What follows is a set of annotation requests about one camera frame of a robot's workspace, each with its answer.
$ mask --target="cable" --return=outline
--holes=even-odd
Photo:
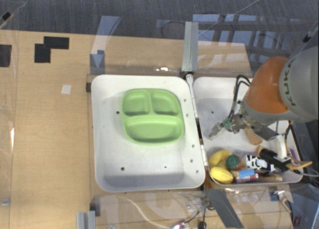
[[[300,172],[298,170],[294,170],[293,172],[296,173],[296,174],[307,176],[307,177],[314,177],[314,178],[319,177],[319,172],[318,171],[314,170],[313,168],[307,168],[307,169],[315,172],[315,174],[303,173],[303,172]]]
[[[290,218],[291,218],[291,222],[294,222],[294,213],[293,213],[293,208],[291,207],[291,203],[290,203],[290,201],[287,201],[288,202],[288,204],[289,204],[289,208],[290,208]]]
[[[206,214],[206,208],[204,209],[203,221],[199,222],[198,229],[206,229],[207,227],[207,224],[205,222],[205,214]]]
[[[196,218],[198,216],[198,214],[202,211],[203,208],[206,209],[206,206],[205,207],[201,207],[191,219],[185,221],[184,223],[187,224],[187,223],[191,222],[194,218]]]
[[[171,229],[170,227],[166,227],[166,226],[160,225],[158,223],[155,223],[155,222],[149,220],[149,218],[144,214],[144,212],[141,210],[141,208],[134,201],[132,201],[126,197],[123,197],[123,196],[119,196],[119,198],[123,198],[123,199],[129,201],[130,203],[132,203],[135,206],[135,208],[138,210],[138,212],[142,215],[143,219],[145,221],[149,222],[150,224],[152,224],[153,226],[156,226],[159,228],[164,228],[164,229]]]
[[[245,81],[239,81],[240,78],[243,78],[245,79],[247,82]],[[239,91],[239,87],[240,87],[240,84],[245,84],[246,86],[250,86],[251,82],[250,80],[244,76],[244,75],[238,75],[236,77],[236,84],[235,84],[235,90],[234,90],[234,98],[233,98],[233,104],[232,104],[232,107],[231,107],[231,110],[228,114],[228,118],[230,119],[230,121],[233,119],[233,116],[234,116],[234,113],[235,113],[235,110],[236,110],[236,104],[237,104],[237,96],[238,96],[238,91]]]
[[[261,0],[256,0],[256,1],[252,2],[251,4],[245,6],[244,8],[240,9],[239,11],[237,11],[237,12],[235,12],[235,13],[229,15],[228,17],[217,21],[216,23],[212,24],[208,29],[206,29],[205,31],[203,31],[199,36],[203,35],[203,34],[204,34],[205,32],[207,32],[207,31],[209,31],[211,28],[213,28],[215,25],[217,25],[217,24],[220,23],[221,21],[224,21],[224,20],[226,20],[226,19],[228,19],[228,18],[230,18],[230,17],[232,17],[232,16],[234,16],[234,15],[236,15],[236,14],[242,12],[243,10],[249,8],[250,6],[256,4],[256,3],[260,2],[260,1],[261,1]]]
[[[289,131],[291,130],[292,126],[293,126],[293,122],[292,121],[288,121],[289,122],[289,125],[285,131],[285,141],[287,141],[287,137],[288,137],[288,133]]]

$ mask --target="green plate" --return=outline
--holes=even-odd
[[[134,143],[168,144],[184,135],[184,120],[176,95],[162,89],[133,89],[121,105],[126,137]]]

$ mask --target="white tray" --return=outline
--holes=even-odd
[[[203,142],[206,149],[207,157],[209,158],[214,152],[221,149],[228,149],[234,154],[243,156],[245,154],[255,155],[256,146],[249,143],[248,138],[243,130],[237,134],[225,131],[220,136],[217,136],[213,140],[208,138],[212,127],[217,122],[223,122],[223,120],[229,114],[232,100],[233,90],[235,86],[235,78],[216,78],[216,77],[201,77],[194,82],[195,100],[197,105],[197,111],[200,120],[201,131],[203,135]],[[238,93],[238,99],[242,99],[246,94],[247,87],[241,85]],[[288,123],[281,121],[279,123],[278,132],[285,132]],[[276,129],[276,124],[270,126],[273,130]],[[288,150],[292,149],[299,159],[298,151],[294,138],[290,132],[287,139]],[[262,146],[271,150],[276,150],[273,141],[263,141]],[[296,183],[301,180],[302,176],[291,171],[281,173],[283,177],[282,183]],[[250,185],[266,184],[262,183],[250,183]]]
[[[185,134],[176,143],[142,145],[124,134],[121,100],[131,89],[165,89],[179,99]],[[188,84],[178,77],[101,75],[92,82],[95,173],[108,192],[183,189],[205,178],[198,132]]]

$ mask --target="yellow toy banana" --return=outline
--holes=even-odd
[[[211,157],[208,159],[209,168],[217,166],[221,161],[226,160],[226,158],[232,154],[232,152],[226,149],[219,150],[216,153],[212,154]]]

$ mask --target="red object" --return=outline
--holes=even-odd
[[[294,226],[298,227],[300,225],[301,217],[295,217],[294,219]]]

